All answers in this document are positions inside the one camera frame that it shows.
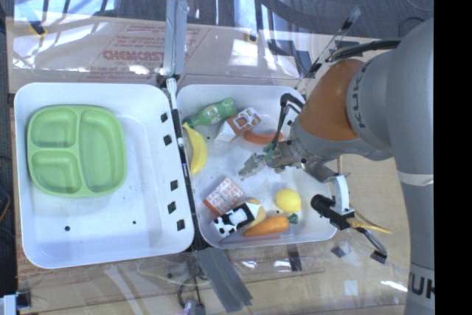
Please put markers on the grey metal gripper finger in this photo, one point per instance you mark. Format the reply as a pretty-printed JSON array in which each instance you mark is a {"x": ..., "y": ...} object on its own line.
[
  {"x": 257, "y": 159},
  {"x": 246, "y": 171}
]

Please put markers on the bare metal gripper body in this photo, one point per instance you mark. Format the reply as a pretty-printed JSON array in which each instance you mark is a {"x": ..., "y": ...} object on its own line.
[{"x": 285, "y": 155}]

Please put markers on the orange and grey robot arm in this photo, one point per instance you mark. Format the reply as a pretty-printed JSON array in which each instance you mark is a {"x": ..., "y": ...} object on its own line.
[{"x": 402, "y": 92}]

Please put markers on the white plastic tray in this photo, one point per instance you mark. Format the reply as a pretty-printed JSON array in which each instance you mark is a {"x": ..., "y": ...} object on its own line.
[
  {"x": 265, "y": 180},
  {"x": 110, "y": 232}
]

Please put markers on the orange sausage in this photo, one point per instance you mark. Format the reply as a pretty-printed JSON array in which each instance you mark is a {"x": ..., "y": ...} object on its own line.
[{"x": 260, "y": 137}]

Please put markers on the orange and white patterned box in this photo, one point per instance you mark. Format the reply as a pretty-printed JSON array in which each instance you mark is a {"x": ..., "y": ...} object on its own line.
[{"x": 223, "y": 195}]

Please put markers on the orange and white gabled carton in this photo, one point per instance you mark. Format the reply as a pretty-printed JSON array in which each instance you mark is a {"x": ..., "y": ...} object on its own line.
[{"x": 241, "y": 121}]

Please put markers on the yellow lemon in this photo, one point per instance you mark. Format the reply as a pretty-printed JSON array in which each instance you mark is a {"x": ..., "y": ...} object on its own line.
[{"x": 288, "y": 200}]

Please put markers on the black and white cow carton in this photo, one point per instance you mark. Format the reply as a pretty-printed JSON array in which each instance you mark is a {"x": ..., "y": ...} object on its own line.
[{"x": 232, "y": 220}]

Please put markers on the yellow banana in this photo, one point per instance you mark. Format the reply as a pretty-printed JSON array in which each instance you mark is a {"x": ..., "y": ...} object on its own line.
[{"x": 198, "y": 151}]

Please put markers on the orange carrot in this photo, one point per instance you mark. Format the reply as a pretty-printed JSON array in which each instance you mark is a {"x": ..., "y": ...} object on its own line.
[{"x": 267, "y": 226}]

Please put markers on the green bottle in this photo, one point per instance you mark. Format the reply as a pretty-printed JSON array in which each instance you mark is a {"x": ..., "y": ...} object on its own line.
[{"x": 212, "y": 113}]

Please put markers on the brown cardboard board red print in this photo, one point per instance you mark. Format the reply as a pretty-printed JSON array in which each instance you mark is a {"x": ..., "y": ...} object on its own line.
[{"x": 221, "y": 48}]

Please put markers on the green divided plate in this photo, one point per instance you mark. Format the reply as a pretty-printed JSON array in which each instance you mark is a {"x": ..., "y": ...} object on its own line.
[{"x": 77, "y": 149}]

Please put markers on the black cylinder on white bracket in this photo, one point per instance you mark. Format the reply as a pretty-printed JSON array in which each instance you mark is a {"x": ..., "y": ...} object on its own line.
[{"x": 341, "y": 192}]

